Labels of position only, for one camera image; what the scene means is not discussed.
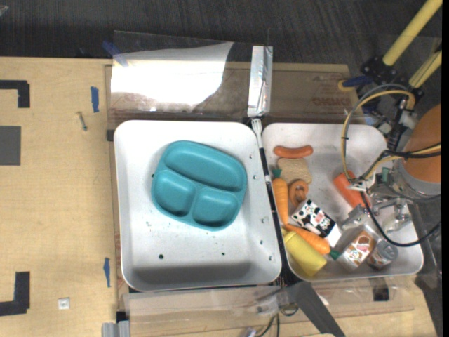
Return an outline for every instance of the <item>teal divided plate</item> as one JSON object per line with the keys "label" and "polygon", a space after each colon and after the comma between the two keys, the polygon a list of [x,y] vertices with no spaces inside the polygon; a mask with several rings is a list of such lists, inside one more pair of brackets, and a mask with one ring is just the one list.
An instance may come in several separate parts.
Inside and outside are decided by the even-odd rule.
{"label": "teal divided plate", "polygon": [[232,156],[192,141],[171,143],[162,154],[152,182],[160,212],[207,230],[230,225],[241,208],[246,171]]}

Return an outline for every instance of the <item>yellow cable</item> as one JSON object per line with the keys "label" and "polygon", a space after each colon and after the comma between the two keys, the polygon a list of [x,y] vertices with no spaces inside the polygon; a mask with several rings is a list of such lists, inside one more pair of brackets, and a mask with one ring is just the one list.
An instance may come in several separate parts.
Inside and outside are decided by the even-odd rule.
{"label": "yellow cable", "polygon": [[429,154],[431,152],[438,152],[438,151],[441,151],[441,144],[440,143],[435,145],[435,146],[432,146],[432,147],[424,148],[422,150],[413,151],[413,152],[410,153],[410,155],[413,156],[415,154]]}
{"label": "yellow cable", "polygon": [[406,106],[407,109],[412,110],[414,108],[415,96],[411,92],[404,91],[404,90],[381,91],[379,93],[375,93],[374,95],[368,96],[367,98],[365,98],[363,100],[360,100],[356,104],[356,106],[354,106],[352,111],[348,114],[348,116],[344,120],[342,136],[341,136],[341,141],[340,141],[340,148],[341,148],[341,157],[342,157],[342,163],[343,163],[343,171],[344,171],[344,174],[346,175],[346,178],[348,179],[348,181],[351,181],[352,178],[348,172],[347,163],[346,163],[346,151],[345,151],[344,146],[345,146],[345,140],[347,139],[345,131],[346,131],[346,127],[347,127],[349,120],[352,118],[352,114],[355,113],[355,111],[357,111],[358,108],[362,107],[364,104],[370,102],[371,100],[374,100],[375,98],[378,98],[378,97],[384,96],[384,95],[393,95],[393,94],[407,95],[408,96],[407,106]]}
{"label": "yellow cable", "polygon": [[394,161],[394,160],[398,160],[398,159],[402,159],[402,157],[400,157],[400,156],[390,156],[390,157],[385,157],[384,159],[379,160],[368,171],[366,171],[362,175],[361,178],[363,178],[364,180],[368,180],[373,175],[373,173],[376,171],[377,167],[379,167],[380,165],[384,164],[385,162],[390,162],[390,161]]}

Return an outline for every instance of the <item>black tape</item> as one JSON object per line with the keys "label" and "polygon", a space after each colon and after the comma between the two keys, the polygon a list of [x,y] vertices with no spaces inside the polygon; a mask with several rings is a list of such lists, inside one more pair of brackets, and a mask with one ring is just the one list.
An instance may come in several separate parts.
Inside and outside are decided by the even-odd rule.
{"label": "black tape", "polygon": [[114,132],[115,130],[106,130],[106,141],[114,142]]}
{"label": "black tape", "polygon": [[0,89],[17,90],[17,107],[29,108],[29,84],[26,80],[0,80]]}
{"label": "black tape", "polygon": [[0,302],[0,316],[21,315],[29,308],[29,272],[16,272],[14,299]]}

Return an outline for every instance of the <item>screw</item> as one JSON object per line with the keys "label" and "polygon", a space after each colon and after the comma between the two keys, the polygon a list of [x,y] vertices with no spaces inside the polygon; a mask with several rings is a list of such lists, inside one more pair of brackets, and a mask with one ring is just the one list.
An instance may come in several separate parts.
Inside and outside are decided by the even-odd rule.
{"label": "screw", "polygon": [[81,125],[83,126],[83,130],[87,131],[87,126],[86,126],[86,123],[84,122],[82,113],[80,111],[78,111],[76,114],[78,115],[79,121],[81,122]]}

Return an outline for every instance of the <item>sink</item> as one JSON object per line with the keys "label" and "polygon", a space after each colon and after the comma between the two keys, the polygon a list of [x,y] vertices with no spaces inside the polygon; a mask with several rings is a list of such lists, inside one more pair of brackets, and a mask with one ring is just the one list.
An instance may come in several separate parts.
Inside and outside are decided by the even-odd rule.
{"label": "sink", "polygon": [[[176,215],[168,217],[156,207],[152,183],[161,157],[170,144],[183,140],[217,149],[244,167],[246,189],[230,224],[218,229],[201,228],[178,220]],[[126,121],[115,131],[114,149],[121,268],[129,286],[138,291],[243,286],[268,284],[279,276],[279,243],[259,148],[251,129],[235,122]],[[170,161],[168,165],[177,172],[182,170]],[[162,178],[163,184],[175,180],[168,175]],[[204,176],[200,180],[211,184]],[[218,187],[228,189],[223,191],[226,193],[239,193],[242,183],[236,181],[239,183]],[[197,211],[189,204],[196,193],[194,183],[183,181],[175,186],[185,197],[176,204],[177,214],[184,216],[191,211],[197,221],[202,221],[204,209]],[[198,194],[202,204],[213,197],[224,211],[233,211],[237,206],[231,197],[218,194],[222,190],[214,190],[217,195],[211,190],[202,191]],[[159,201],[170,206],[164,193],[159,194]]]}
{"label": "sink", "polygon": [[[333,185],[333,178],[342,172],[341,132],[341,124],[277,123],[268,125],[262,134],[267,163],[271,169],[276,166],[277,156],[274,155],[273,149],[277,145],[286,147],[311,145],[314,148],[314,153],[305,158],[312,175],[307,196],[339,225],[343,223],[352,210],[352,207]],[[376,128],[368,125],[351,125],[347,143],[348,168],[359,176],[368,169],[385,148],[384,136]],[[393,213],[393,206],[380,210],[379,222],[382,223]],[[389,237],[394,241],[405,243],[415,241],[417,233],[415,226],[411,223],[399,231],[392,232]],[[290,255],[288,256],[288,262],[291,270],[299,278],[310,282],[415,275],[424,264],[424,256],[420,245],[399,248],[397,260],[379,271],[371,269],[364,263],[356,270],[348,272],[329,255],[325,257],[328,261],[326,266],[313,277],[306,275]]]}

